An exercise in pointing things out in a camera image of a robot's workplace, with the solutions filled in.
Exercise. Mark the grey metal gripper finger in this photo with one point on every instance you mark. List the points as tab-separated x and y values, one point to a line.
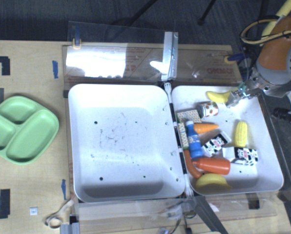
240	99
231	99

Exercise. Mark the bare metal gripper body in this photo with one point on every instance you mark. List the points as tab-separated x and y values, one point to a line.
270	88

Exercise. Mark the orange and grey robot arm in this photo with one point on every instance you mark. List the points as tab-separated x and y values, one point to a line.
275	50

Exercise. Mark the yellow banana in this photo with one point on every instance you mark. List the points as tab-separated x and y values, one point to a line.
217	97

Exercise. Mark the strawberry print can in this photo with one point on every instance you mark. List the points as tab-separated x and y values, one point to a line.
209	109

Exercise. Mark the yellow corn cob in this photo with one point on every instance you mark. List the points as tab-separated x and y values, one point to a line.
241	134

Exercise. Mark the orange carrot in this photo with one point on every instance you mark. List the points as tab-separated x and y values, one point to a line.
205	127

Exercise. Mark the orange green checked carton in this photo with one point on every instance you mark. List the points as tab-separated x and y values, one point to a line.
183	138
189	116

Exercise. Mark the cow print carton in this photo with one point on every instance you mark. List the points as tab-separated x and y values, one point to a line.
216	144
245	156

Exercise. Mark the blue bottle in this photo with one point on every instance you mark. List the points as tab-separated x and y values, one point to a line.
194	142

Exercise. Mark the orange bottle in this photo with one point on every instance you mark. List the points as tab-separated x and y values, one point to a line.
214	165

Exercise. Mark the orange sausage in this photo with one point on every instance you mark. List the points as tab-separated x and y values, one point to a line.
191	167

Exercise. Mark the white plastic tray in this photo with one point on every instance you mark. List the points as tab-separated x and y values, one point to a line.
126	142
257	179

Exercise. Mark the yellow rounded toy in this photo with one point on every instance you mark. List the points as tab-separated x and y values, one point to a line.
212	181

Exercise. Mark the green divided plate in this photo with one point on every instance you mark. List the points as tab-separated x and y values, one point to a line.
26	130

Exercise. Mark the black cylinder on white bracket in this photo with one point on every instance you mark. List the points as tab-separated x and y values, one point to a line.
285	114

